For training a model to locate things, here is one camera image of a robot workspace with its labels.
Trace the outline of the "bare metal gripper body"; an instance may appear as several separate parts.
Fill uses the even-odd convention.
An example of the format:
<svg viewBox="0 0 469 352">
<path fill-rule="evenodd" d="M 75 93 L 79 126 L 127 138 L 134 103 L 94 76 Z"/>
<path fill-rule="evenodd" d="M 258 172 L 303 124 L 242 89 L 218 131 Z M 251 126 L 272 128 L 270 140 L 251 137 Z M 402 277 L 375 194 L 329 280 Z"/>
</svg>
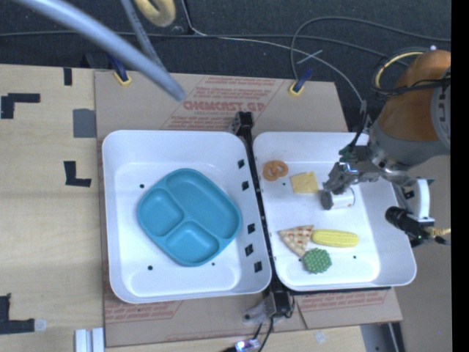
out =
<svg viewBox="0 0 469 352">
<path fill-rule="evenodd" d="M 358 175 L 359 183 L 379 177 L 392 183 L 406 183 L 407 171 L 415 165 L 415 153 L 405 148 L 385 150 L 380 145 L 347 145 L 339 151 L 343 175 Z"/>
</svg>

